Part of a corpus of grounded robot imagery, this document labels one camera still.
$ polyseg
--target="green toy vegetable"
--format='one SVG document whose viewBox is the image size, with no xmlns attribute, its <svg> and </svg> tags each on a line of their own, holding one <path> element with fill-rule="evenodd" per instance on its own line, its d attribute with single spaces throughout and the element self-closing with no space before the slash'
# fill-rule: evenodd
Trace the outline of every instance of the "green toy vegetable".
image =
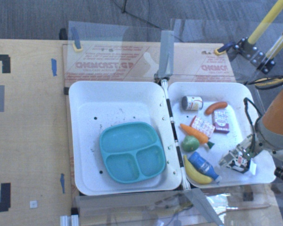
<svg viewBox="0 0 283 226">
<path fill-rule="evenodd" d="M 181 143 L 183 150 L 186 152 L 196 151 L 199 145 L 200 145 L 199 140 L 195 136 L 189 136 L 189 135 L 187 135 L 184 138 L 183 142 Z"/>
</svg>

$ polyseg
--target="can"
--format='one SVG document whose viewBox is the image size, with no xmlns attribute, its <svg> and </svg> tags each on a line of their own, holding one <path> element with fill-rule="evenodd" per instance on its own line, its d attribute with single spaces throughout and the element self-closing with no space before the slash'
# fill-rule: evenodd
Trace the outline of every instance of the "can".
<svg viewBox="0 0 283 226">
<path fill-rule="evenodd" d="M 198 111 L 203 107 L 202 98 L 199 96 L 184 96 L 181 104 L 187 111 Z"/>
</svg>

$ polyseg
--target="toy hot dog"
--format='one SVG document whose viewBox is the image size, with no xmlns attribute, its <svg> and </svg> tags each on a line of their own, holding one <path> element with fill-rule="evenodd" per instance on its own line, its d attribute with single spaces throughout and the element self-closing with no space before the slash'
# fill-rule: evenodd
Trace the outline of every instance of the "toy hot dog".
<svg viewBox="0 0 283 226">
<path fill-rule="evenodd" d="M 219 102 L 216 102 L 216 103 L 213 103 L 211 104 L 205 111 L 205 114 L 206 115 L 211 115 L 214 110 L 217 110 L 217 109 L 224 109 L 227 107 L 227 102 L 225 101 L 219 101 Z"/>
</svg>

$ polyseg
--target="teal plate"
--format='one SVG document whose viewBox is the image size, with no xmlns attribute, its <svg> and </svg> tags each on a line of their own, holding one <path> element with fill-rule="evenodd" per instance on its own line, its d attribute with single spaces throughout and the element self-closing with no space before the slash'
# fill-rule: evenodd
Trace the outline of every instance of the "teal plate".
<svg viewBox="0 0 283 226">
<path fill-rule="evenodd" d="M 135 183 L 155 177 L 166 166 L 158 134 L 144 122 L 105 129 L 100 135 L 100 151 L 109 175 L 119 183 Z"/>
</svg>

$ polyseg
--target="toy carrot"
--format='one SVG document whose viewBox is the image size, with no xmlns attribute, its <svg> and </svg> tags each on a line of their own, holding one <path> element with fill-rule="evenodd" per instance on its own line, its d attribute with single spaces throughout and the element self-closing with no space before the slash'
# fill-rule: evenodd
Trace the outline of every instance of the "toy carrot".
<svg viewBox="0 0 283 226">
<path fill-rule="evenodd" d="M 202 133 L 201 131 L 184 124 L 180 124 L 180 126 L 188 135 L 195 136 L 199 140 L 200 144 L 207 144 L 209 148 L 212 148 L 212 146 L 214 145 L 214 143 L 208 140 L 207 135 Z"/>
<path fill-rule="evenodd" d="M 205 111 L 206 115 L 211 115 L 214 110 L 216 109 L 224 109 L 227 107 L 227 102 L 226 101 L 219 101 L 216 103 L 211 104 Z"/>
</svg>

